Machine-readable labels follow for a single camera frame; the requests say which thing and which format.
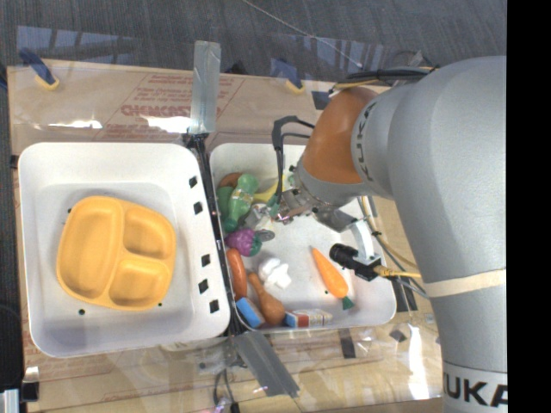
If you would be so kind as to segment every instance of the blue clip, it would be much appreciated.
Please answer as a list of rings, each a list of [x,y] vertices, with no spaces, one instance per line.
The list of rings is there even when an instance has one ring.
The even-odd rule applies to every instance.
[[[38,55],[23,47],[19,51],[19,56],[23,63],[30,65],[36,72],[34,79],[38,84],[48,90],[56,90],[59,86],[59,80],[50,72],[48,66],[40,59]]]
[[[272,59],[271,77],[283,75],[287,81],[285,86],[293,93],[301,94],[306,89],[299,78],[299,72],[296,67],[290,65],[285,59]]]

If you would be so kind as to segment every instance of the green toy bottle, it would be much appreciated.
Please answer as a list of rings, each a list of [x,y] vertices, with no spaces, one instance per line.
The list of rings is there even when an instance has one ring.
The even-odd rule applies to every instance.
[[[224,220],[224,230],[234,232],[238,229],[239,219],[251,209],[254,193],[258,189],[258,179],[244,173],[238,179],[238,186],[233,190],[227,207],[227,218]]]

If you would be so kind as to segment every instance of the beige tape band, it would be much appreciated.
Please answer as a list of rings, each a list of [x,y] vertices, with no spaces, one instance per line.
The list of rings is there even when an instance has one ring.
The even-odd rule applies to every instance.
[[[495,271],[483,272],[459,279],[436,281],[435,283],[424,283],[424,290],[431,298],[447,297],[458,293],[470,293],[487,287],[501,286],[507,283],[507,270],[498,269]]]

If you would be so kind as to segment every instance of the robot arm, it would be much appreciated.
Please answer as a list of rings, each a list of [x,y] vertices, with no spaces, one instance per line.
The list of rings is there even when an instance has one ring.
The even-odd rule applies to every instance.
[[[357,196],[395,200],[435,312],[447,413],[508,409],[505,73],[487,57],[381,95],[340,92],[280,207],[343,231],[338,208]]]

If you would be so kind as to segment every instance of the white object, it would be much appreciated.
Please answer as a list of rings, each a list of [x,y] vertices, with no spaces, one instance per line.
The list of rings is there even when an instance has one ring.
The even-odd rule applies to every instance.
[[[190,151],[175,144],[40,143],[21,154],[19,183],[30,334],[42,352],[98,354],[213,338],[226,329],[229,302]],[[150,207],[173,224],[176,265],[162,306],[119,311],[74,299],[58,283],[57,248],[67,210],[93,194]],[[194,204],[203,211],[195,213]]]
[[[304,145],[285,145],[285,174],[290,165],[297,162],[304,152]],[[228,143],[215,147],[210,158],[214,185],[218,185],[223,176],[240,171],[251,173],[260,182],[277,178],[277,163],[274,147],[270,144],[237,144]],[[343,211],[359,219],[362,211],[356,201],[343,207]],[[356,247],[352,231],[337,233],[316,221],[312,216],[297,217],[289,225],[274,223],[275,238],[266,243],[260,252],[253,257],[243,257],[247,270],[255,270],[259,262],[268,257],[276,257],[282,263],[289,265],[288,274],[292,277],[291,284],[281,289],[270,288],[269,292],[279,299],[286,310],[321,309],[332,316],[332,328],[376,326],[387,323],[396,312],[396,298],[392,283],[378,277],[366,281],[356,277],[349,269],[338,271],[349,285],[349,297],[354,307],[343,311],[343,303],[330,294],[325,293],[325,285],[313,260],[311,248],[316,247],[329,257],[329,250],[335,243],[343,243]],[[372,245],[366,246],[366,253],[375,250],[382,253],[382,248],[374,237],[369,239]],[[255,304],[257,296],[249,287],[247,295]],[[292,328],[278,326],[262,329],[262,332],[279,332]],[[327,329],[326,326],[313,329]]]
[[[291,277],[287,274],[289,265],[282,263],[276,257],[270,257],[258,265],[258,277],[265,286],[276,285],[285,289],[291,284]]]

